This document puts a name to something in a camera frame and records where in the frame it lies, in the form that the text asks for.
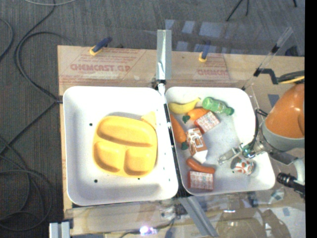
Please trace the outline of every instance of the wooden floor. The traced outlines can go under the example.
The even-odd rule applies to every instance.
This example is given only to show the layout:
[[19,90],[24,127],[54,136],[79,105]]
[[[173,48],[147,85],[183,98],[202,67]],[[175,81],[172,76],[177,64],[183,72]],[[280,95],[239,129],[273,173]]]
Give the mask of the wooden floor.
[[[63,220],[59,106],[32,86],[14,62],[19,42],[34,25],[53,10],[31,32],[46,33],[29,38],[18,61],[22,72],[54,96],[58,94],[56,46],[90,47],[107,36],[113,38],[109,47],[156,49],[156,31],[170,29],[175,51],[199,52],[210,40],[210,52],[266,55],[290,28],[278,55],[305,56],[305,0],[296,0],[297,7],[293,0],[250,0],[247,16],[247,0],[242,0],[227,21],[238,1],[77,0],[52,7],[0,0],[0,18],[12,26],[14,35],[0,58],[0,237],[48,237],[48,223]],[[9,27],[0,20],[0,54],[10,40]],[[12,171],[21,167],[26,171]],[[32,228],[41,219],[39,227]]]

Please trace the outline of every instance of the chocolate milk carton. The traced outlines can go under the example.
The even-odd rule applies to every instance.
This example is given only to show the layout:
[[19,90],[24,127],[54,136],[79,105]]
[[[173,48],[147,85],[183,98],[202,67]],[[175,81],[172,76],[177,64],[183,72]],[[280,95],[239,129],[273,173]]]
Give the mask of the chocolate milk carton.
[[201,164],[204,163],[206,161],[208,149],[201,131],[199,128],[189,129],[186,132],[186,136],[190,154]]

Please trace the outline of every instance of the toy banana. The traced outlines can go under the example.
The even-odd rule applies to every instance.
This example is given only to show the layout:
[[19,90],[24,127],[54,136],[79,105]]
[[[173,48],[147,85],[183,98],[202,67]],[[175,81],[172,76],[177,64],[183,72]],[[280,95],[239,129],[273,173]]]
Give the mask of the toy banana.
[[184,113],[187,113],[187,112],[191,111],[192,109],[194,109],[195,105],[200,100],[201,100],[200,98],[197,98],[197,99],[195,99],[191,102],[185,103],[185,104],[178,104],[175,102],[171,102],[168,104],[168,107],[175,114],[184,114]]

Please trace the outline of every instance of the yellow plate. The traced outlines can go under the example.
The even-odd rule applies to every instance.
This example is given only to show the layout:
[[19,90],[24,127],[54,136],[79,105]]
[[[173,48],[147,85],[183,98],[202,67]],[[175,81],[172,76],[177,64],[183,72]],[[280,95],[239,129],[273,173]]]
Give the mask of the yellow plate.
[[93,158],[107,173],[143,177],[154,168],[157,148],[156,131],[147,122],[108,116],[99,122],[95,131]]

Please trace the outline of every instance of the hot dog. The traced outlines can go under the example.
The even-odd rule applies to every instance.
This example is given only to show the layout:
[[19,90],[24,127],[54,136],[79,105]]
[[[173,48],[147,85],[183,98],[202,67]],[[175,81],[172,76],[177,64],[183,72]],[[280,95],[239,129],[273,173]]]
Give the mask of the hot dog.
[[201,173],[209,173],[214,174],[215,169],[213,167],[205,167],[200,165],[198,162],[196,162],[192,158],[188,158],[186,160],[186,164],[194,171],[201,172]]

